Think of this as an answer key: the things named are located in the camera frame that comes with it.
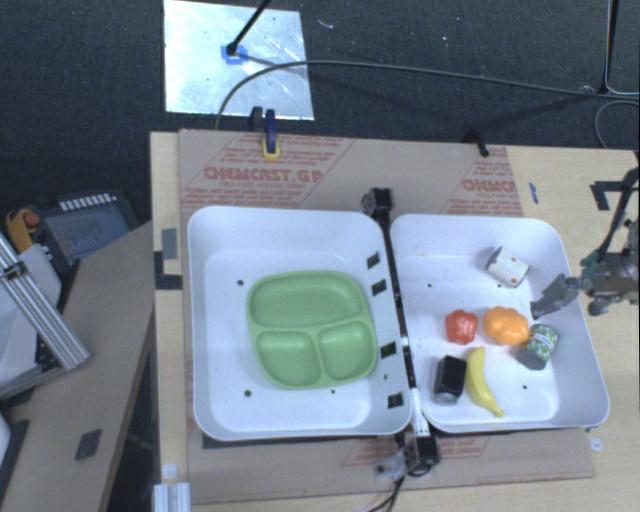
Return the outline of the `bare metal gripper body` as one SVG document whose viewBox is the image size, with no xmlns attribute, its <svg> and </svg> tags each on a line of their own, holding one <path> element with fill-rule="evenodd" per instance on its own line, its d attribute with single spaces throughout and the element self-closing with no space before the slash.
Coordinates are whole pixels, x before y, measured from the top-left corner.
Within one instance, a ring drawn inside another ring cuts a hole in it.
<svg viewBox="0 0 640 512">
<path fill-rule="evenodd" d="M 607 252 L 586 271 L 586 293 L 590 306 L 611 306 L 639 301 L 638 256 L 631 250 Z"/>
</svg>

